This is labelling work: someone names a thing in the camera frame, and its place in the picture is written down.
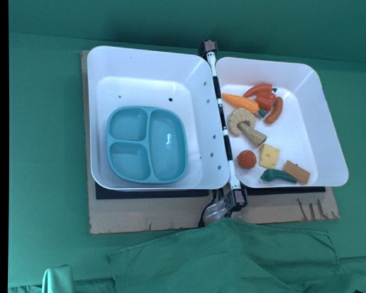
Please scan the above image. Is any blue divided plate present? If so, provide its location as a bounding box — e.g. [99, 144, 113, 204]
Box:
[106, 106, 189, 184]

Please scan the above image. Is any black and white thin rod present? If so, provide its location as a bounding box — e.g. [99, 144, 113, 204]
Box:
[206, 52, 242, 190]

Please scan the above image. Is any beige mushroom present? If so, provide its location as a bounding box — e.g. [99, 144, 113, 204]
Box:
[227, 107, 268, 148]

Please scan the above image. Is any orange carrot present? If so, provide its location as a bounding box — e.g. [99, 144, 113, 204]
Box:
[221, 93, 268, 118]

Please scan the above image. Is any orange tomato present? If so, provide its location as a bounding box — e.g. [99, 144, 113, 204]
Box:
[237, 150, 257, 170]

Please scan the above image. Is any white plastic tray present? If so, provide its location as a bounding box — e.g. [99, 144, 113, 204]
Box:
[215, 56, 350, 189]
[86, 45, 231, 192]

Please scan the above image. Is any brown cardboard board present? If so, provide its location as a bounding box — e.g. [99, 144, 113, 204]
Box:
[80, 49, 341, 236]

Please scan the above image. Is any red chili pepper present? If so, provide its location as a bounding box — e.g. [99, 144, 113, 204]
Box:
[242, 83, 278, 98]

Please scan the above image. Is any yellow cheese wedge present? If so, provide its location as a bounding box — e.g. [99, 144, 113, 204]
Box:
[258, 143, 281, 170]

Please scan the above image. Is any red bell pepper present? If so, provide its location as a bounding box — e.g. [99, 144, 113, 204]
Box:
[255, 90, 277, 112]

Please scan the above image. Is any orange sausage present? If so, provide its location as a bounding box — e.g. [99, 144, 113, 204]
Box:
[264, 96, 284, 125]

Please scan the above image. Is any green chili pepper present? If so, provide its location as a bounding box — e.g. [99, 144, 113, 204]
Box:
[260, 168, 298, 184]

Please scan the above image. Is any orange cheese slice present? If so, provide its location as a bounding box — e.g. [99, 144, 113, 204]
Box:
[282, 160, 311, 185]

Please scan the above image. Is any green cloth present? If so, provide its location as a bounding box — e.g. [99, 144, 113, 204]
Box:
[108, 218, 366, 293]

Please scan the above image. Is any black block with wires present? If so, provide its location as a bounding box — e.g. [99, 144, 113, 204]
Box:
[222, 187, 248, 212]
[198, 39, 218, 57]

